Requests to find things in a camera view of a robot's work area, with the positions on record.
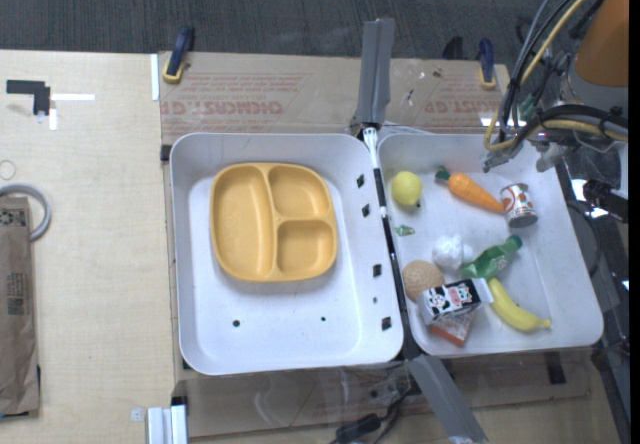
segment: banana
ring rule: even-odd
[[[519,307],[511,299],[498,279],[493,277],[489,279],[488,284],[491,295],[493,295],[491,308],[509,325],[523,332],[529,332],[538,327],[549,328],[551,326],[549,318],[539,318],[526,309]]]

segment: white tray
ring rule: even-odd
[[[217,263],[211,183],[223,167],[256,161],[304,165],[327,183],[338,252],[321,276],[252,283]],[[398,354],[403,332],[363,143],[344,134],[195,133],[174,144],[170,165],[180,348],[193,369],[225,375],[380,364]]]
[[[414,259],[432,261],[433,243],[441,235],[460,234],[478,255],[502,243],[509,234],[517,234],[523,247],[500,274],[500,281],[520,305],[551,318],[551,328],[525,334],[509,327],[486,307],[477,312],[467,341],[459,347],[428,332],[417,306],[407,299],[416,342],[427,353],[441,357],[593,344],[602,335],[602,313],[555,170],[538,172],[535,164],[539,155],[527,142],[516,158],[484,174],[481,165],[486,152],[480,135],[396,134],[380,141],[378,154],[391,224],[408,225],[416,231],[404,237],[394,233],[400,269]],[[508,184],[528,184],[538,221],[513,229],[502,215],[454,198],[446,186],[435,182],[439,165],[445,165],[451,173],[469,174],[496,198]],[[420,208],[415,211],[401,209],[390,196],[390,180],[400,170],[413,171],[422,180]],[[457,278],[445,274],[446,281]]]

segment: carrot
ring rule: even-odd
[[[436,179],[447,181],[451,193],[467,202],[491,211],[504,212],[502,203],[467,174],[463,174],[462,172],[449,174],[446,168],[440,167],[436,172]]]

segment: brown bag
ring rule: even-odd
[[[40,403],[27,197],[0,197],[0,414]]]

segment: wooden table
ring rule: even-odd
[[[138,409],[168,406],[175,385],[160,111],[150,55],[0,51],[3,80],[45,81],[58,129],[31,114],[31,97],[0,94],[0,160],[50,199],[52,222],[34,243],[41,408],[0,423],[0,441],[141,443]],[[39,208],[33,205],[34,219]],[[493,443],[615,442],[600,377],[588,396],[474,410]],[[211,438],[318,442],[334,427]],[[449,442],[432,414],[401,419],[385,442]]]

